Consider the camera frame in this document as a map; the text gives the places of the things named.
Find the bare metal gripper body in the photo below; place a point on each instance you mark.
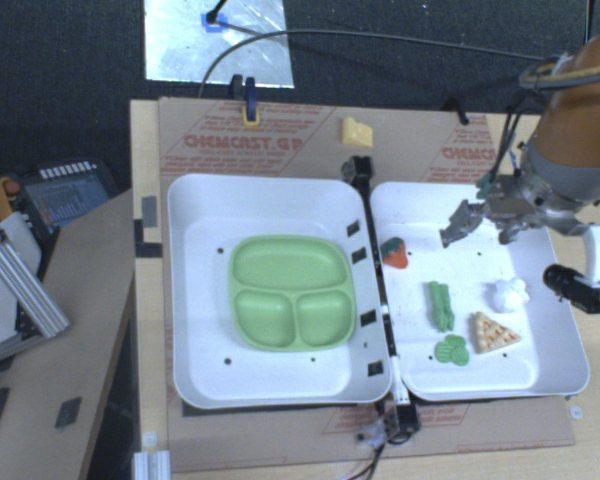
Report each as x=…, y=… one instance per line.
x=522, y=202

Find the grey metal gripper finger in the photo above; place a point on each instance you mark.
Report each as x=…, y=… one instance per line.
x=512, y=231
x=461, y=224

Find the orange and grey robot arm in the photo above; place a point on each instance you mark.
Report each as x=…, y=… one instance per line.
x=577, y=123

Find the white cauliflower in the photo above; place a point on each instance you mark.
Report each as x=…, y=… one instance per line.
x=506, y=295

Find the red strawberry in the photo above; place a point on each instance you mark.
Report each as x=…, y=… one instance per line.
x=395, y=254

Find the green asparagus bunch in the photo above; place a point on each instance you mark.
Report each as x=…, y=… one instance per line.
x=441, y=305

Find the thin black and white rod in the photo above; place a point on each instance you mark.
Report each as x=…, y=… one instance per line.
x=381, y=293

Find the pizza slice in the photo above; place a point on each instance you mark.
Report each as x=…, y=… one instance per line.
x=492, y=335

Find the white plastic tray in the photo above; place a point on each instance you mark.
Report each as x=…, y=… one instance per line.
x=540, y=363
x=205, y=318

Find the yellow cheese wedge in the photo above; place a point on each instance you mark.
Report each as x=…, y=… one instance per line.
x=356, y=133

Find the green divided plate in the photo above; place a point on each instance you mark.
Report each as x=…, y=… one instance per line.
x=290, y=268

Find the brown cardboard board red print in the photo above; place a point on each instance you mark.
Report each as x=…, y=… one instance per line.
x=290, y=138

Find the black cylinder on white bracket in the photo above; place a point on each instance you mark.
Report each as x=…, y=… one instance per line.
x=575, y=283

